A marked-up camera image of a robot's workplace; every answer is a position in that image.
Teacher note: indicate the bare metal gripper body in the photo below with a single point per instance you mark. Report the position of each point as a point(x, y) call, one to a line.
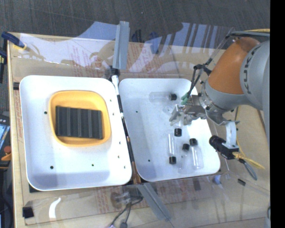
point(212, 113)

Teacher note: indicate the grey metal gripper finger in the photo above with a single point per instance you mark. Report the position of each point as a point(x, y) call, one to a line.
point(174, 115)
point(189, 120)

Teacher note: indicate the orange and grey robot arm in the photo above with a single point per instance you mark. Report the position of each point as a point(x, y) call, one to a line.
point(228, 75)

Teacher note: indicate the clear plastic bottle, black cap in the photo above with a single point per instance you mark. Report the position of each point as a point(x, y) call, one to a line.
point(185, 158)
point(172, 148)
point(160, 97)
point(177, 132)
point(196, 157)

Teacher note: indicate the white plastic tray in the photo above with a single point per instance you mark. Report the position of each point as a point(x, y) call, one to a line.
point(38, 132)
point(147, 132)

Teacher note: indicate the thin black and white rod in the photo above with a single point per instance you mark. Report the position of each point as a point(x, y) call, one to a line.
point(123, 125)

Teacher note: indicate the black ribbed rack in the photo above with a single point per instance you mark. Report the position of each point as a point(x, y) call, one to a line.
point(78, 122)

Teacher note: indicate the yellow rounded bowl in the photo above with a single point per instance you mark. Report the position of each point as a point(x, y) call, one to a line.
point(78, 97)

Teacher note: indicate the brown cardboard board, red print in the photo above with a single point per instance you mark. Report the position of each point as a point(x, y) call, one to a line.
point(69, 56)

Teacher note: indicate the black cylinder on white bracket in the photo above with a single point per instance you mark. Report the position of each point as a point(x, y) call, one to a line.
point(222, 147)

